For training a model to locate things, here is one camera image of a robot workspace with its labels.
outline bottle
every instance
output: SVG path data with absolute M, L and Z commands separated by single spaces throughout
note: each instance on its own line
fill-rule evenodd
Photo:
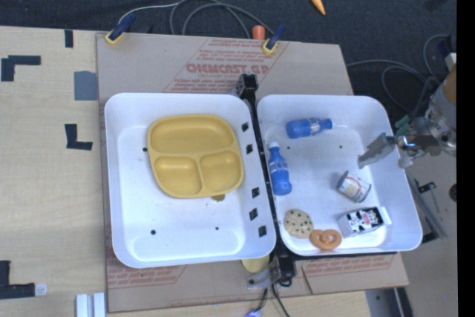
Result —
M 275 195 L 287 195 L 292 191 L 292 184 L 289 180 L 289 169 L 287 168 L 287 162 L 280 153 L 279 143 L 270 143 L 269 152 L 269 172 L 272 183 L 272 191 Z
M 307 118 L 288 122 L 285 129 L 290 139 L 297 139 L 302 136 L 320 134 L 323 130 L 330 130 L 332 127 L 333 123 L 330 119 Z

